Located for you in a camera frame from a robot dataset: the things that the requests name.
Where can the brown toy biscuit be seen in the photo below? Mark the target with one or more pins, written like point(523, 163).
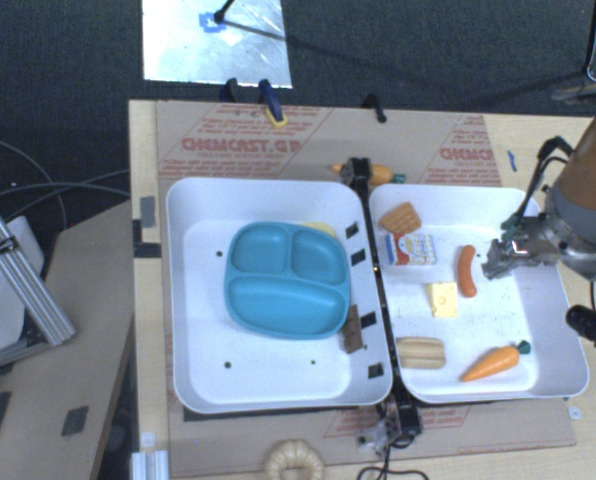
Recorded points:
point(352, 335)

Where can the orange toy waffle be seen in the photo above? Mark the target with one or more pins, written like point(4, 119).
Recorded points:
point(400, 218)

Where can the orange toy sausage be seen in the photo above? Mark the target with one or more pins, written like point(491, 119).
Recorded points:
point(467, 273)

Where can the small white printed carton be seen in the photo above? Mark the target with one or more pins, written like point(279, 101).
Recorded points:
point(413, 249)

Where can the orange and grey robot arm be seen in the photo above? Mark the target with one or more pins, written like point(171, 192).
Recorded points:
point(590, 168)

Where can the yellow flat toy food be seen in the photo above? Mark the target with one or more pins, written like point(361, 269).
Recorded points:
point(320, 228)

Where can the orange toy carrot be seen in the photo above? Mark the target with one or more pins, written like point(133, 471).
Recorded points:
point(493, 364)
point(380, 174)

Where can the beige toy hot dog bun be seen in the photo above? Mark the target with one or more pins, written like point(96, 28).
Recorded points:
point(420, 353)

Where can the thin black rod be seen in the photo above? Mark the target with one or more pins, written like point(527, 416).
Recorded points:
point(380, 288)

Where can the beige toy doughnut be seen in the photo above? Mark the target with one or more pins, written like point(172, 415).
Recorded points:
point(278, 460)

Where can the brown cardboard board, red print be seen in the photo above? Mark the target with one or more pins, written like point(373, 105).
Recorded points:
point(258, 143)

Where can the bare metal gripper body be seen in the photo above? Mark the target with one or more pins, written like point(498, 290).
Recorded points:
point(538, 248)

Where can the blue divided plate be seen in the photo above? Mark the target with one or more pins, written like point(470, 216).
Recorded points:
point(285, 298)

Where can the white plastic tray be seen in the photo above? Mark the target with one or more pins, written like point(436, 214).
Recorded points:
point(508, 313)
point(258, 368)

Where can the black cylinder on white bracket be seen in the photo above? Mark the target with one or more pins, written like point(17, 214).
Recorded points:
point(590, 324)

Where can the yellow toy cheese slice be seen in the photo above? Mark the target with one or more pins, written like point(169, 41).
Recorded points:
point(443, 300)

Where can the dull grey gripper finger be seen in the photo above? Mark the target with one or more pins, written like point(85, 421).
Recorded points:
point(493, 269)
point(498, 249)

